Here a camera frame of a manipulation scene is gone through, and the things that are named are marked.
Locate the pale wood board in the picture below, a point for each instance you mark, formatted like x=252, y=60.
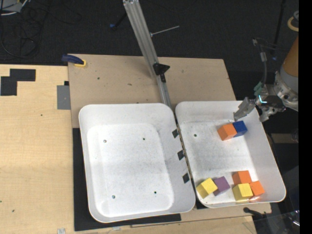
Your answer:
x=117, y=82

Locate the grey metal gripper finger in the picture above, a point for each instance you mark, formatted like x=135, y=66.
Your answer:
x=243, y=108
x=264, y=116

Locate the white plastic tray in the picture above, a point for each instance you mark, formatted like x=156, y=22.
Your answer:
x=214, y=155
x=131, y=169

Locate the yellow cube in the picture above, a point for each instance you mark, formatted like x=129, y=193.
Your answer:
x=242, y=192
x=206, y=188

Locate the purple cube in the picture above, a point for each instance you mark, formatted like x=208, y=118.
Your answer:
x=221, y=185

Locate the orange cube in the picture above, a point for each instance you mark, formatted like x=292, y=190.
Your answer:
x=241, y=177
x=257, y=188
x=226, y=131

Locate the blue cube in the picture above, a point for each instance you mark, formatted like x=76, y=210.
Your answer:
x=240, y=128

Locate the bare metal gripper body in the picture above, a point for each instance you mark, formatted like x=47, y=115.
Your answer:
x=282, y=95

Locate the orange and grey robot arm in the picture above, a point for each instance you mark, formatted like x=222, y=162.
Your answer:
x=292, y=60

